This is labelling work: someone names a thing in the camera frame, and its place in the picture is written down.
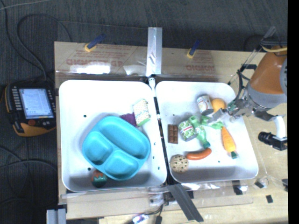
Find beige chocolate chip biscuit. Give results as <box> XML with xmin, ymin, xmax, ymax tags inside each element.
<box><xmin>169</xmin><ymin>154</ymin><xmax>190</xmax><ymax>174</ymax></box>

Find orange sausage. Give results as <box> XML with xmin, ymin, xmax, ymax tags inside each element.
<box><xmin>185</xmin><ymin>147</ymin><xmax>213</xmax><ymax>161</ymax></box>

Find white plastic tray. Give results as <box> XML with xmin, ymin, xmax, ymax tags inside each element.
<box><xmin>58</xmin><ymin>79</ymin><xmax>168</xmax><ymax>193</ymax></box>
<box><xmin>155</xmin><ymin>80</ymin><xmax>259</xmax><ymax>184</ymax></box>

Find orange carrot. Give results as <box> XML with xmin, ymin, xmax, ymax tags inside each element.
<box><xmin>220</xmin><ymin>126</ymin><xmax>239</xmax><ymax>160</ymax></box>

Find yellow orange fruit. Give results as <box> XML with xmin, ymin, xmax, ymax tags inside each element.
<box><xmin>211</xmin><ymin>98</ymin><xmax>227</xmax><ymax>113</ymax></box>

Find blue divided plate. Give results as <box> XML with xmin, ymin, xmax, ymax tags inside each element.
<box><xmin>81</xmin><ymin>115</ymin><xmax>151</xmax><ymax>182</ymax></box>

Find green and white can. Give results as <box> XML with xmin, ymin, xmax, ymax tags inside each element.
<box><xmin>178</xmin><ymin>119</ymin><xmax>198</xmax><ymax>142</ymax></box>

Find yellow and green patterned carton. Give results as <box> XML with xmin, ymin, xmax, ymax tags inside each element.
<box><xmin>132</xmin><ymin>98</ymin><xmax>151</xmax><ymax>127</ymax></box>

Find brown chocolate bar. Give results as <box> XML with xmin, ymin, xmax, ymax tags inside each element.
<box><xmin>167</xmin><ymin>124</ymin><xmax>179</xmax><ymax>145</ymax></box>

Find red and green strawberry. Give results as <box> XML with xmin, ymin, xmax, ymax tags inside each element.
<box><xmin>91</xmin><ymin>169</ymin><xmax>108</xmax><ymax>189</ymax></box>

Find green bottle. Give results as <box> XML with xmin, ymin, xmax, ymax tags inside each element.
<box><xmin>188</xmin><ymin>115</ymin><xmax>211</xmax><ymax>149</ymax></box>

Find brown cardboard board red print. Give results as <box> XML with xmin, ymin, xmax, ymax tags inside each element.
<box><xmin>54</xmin><ymin>41</ymin><xmax>288</xmax><ymax>220</ymax></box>

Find purple grapes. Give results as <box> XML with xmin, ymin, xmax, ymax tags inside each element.
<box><xmin>119</xmin><ymin>112</ymin><xmax>138</xmax><ymax>127</ymax></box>

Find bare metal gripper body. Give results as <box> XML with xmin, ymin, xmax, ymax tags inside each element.
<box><xmin>228</xmin><ymin>96</ymin><xmax>257</xmax><ymax>119</ymax></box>

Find black cylinder on white bracket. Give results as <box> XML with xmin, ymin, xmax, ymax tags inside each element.
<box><xmin>253</xmin><ymin>111</ymin><xmax>288</xmax><ymax>152</ymax></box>

